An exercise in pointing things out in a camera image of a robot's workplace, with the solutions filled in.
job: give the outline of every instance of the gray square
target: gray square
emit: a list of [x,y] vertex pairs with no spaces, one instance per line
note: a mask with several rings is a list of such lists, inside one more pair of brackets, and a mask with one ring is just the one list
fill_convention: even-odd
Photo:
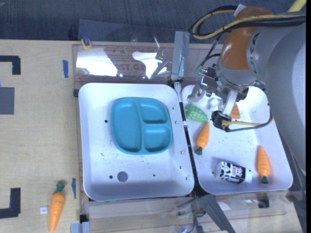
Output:
[[14,115],[14,87],[0,87],[0,115]]

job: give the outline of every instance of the yellow and blue clip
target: yellow and blue clip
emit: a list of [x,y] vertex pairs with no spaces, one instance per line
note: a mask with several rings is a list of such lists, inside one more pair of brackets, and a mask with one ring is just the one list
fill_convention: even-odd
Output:
[[87,35],[86,27],[83,24],[80,25],[80,32],[82,47],[84,49],[90,49],[92,47],[92,44]]

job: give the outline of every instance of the gray circle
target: gray circle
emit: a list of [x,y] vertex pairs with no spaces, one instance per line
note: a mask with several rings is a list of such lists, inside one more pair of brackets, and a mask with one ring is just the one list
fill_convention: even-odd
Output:
[[128,179],[127,173],[126,172],[120,172],[118,173],[118,180],[121,182],[126,182]]

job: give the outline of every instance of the wooden surface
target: wooden surface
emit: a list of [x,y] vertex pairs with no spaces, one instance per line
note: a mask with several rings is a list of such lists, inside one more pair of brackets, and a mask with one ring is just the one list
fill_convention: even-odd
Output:
[[[0,40],[0,55],[18,55],[21,75],[12,75],[12,64],[0,62],[2,87],[15,87],[15,114],[0,115],[0,208],[9,207],[10,188],[21,188],[21,213],[0,219],[0,232],[49,231],[49,205],[58,181],[66,185],[66,201],[55,233],[70,232],[79,221],[80,189],[75,98],[73,97],[72,45],[77,42]],[[69,63],[69,77],[63,73]],[[76,179],[77,199],[71,188]],[[286,213],[230,220],[236,232],[302,232],[292,203]],[[206,232],[220,232],[205,223]],[[174,232],[172,227],[129,232]]]

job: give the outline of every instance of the green vegetable toy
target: green vegetable toy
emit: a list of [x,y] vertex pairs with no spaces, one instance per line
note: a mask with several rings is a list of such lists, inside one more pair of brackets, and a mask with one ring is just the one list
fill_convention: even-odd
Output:
[[197,122],[206,122],[208,117],[204,111],[195,105],[190,105],[185,109],[186,118]]

